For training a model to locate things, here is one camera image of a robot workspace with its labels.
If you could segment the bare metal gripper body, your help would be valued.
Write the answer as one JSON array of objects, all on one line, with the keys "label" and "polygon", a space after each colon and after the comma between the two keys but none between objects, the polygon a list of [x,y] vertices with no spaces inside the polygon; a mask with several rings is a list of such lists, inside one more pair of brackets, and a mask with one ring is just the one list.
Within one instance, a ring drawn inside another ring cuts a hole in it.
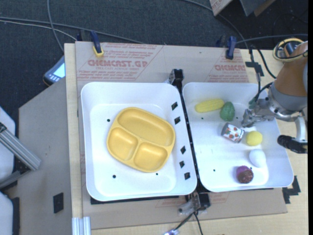
[{"label": "bare metal gripper body", "polygon": [[249,106],[254,109],[253,122],[272,121],[275,118],[286,122],[294,121],[292,115],[304,109],[304,97],[265,97]]}]

